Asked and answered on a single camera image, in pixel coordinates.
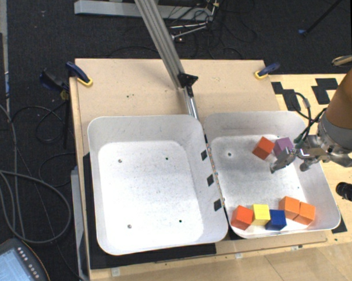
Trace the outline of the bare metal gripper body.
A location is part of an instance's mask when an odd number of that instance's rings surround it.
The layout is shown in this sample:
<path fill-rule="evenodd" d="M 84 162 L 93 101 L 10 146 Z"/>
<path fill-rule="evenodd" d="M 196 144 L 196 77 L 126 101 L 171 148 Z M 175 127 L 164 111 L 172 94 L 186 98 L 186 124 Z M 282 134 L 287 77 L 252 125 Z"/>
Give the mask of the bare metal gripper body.
<path fill-rule="evenodd" d="M 315 163 L 334 162 L 345 168 L 352 167 L 352 158 L 349 156 L 352 149 L 333 141 L 327 134 L 309 135 L 306 139 L 297 137 L 294 147 L 301 160 L 315 158 Z"/>

